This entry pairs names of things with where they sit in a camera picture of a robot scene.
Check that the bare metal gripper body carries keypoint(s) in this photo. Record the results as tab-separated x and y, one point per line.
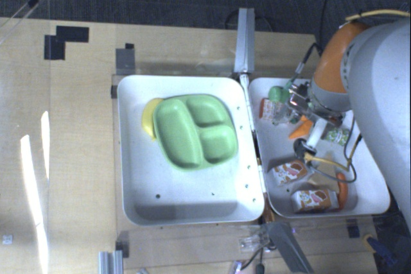
300	100

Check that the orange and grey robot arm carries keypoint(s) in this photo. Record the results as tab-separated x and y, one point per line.
379	80

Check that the orange carrot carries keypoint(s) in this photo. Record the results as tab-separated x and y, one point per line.
302	131

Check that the clear bottle with green cap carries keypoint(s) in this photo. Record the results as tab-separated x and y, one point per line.
269	109

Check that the green and white packet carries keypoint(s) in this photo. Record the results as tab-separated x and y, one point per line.
337	136

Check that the tan bread slice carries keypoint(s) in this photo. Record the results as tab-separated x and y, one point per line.
326	178

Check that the orange sausage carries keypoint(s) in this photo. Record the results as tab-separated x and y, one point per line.
343	194

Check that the white plastic tray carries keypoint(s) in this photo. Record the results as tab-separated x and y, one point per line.
180	195
366	183

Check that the green divided plate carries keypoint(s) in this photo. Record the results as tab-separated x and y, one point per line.
180	134

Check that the yellow banana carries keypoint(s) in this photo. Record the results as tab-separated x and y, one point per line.
147	118

